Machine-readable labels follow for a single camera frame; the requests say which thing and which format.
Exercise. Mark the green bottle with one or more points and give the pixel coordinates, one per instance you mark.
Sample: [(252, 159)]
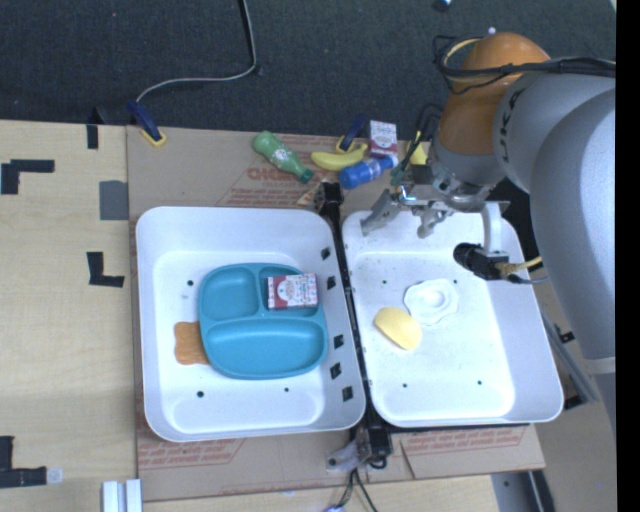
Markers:
[(277, 154)]

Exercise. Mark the pale yellow oval slice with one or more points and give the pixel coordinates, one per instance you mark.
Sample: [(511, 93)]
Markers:
[(399, 327)]

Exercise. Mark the white plastic tray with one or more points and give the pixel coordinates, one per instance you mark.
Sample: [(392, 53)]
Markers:
[(240, 405), (460, 380)]

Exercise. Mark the red and white carton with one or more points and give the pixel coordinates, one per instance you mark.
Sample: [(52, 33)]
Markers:
[(383, 137), (292, 291)]

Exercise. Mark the yellow banana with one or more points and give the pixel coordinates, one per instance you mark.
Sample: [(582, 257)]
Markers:
[(337, 159)]

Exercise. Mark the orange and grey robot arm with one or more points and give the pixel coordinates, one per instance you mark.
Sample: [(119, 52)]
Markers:
[(565, 165)]

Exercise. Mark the white fried egg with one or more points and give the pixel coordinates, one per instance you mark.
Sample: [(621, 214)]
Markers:
[(431, 300)]

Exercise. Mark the black cylinder on white bracket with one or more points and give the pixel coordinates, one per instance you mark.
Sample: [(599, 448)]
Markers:
[(475, 260)]

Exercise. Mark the orange toast slice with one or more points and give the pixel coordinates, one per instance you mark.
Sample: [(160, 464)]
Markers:
[(186, 345)]

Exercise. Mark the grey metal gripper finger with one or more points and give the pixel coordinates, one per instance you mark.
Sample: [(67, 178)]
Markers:
[(378, 214), (431, 223)]

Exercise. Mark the blue divided plate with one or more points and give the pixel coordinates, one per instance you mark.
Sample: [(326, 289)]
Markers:
[(260, 345)]

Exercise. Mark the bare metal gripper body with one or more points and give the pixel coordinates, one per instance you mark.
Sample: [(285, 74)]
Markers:
[(452, 192)]

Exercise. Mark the brown cardboard board red print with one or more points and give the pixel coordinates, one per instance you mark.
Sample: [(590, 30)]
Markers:
[(200, 170)]

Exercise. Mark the blue bottle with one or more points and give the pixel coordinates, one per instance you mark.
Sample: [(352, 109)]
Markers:
[(362, 172)]

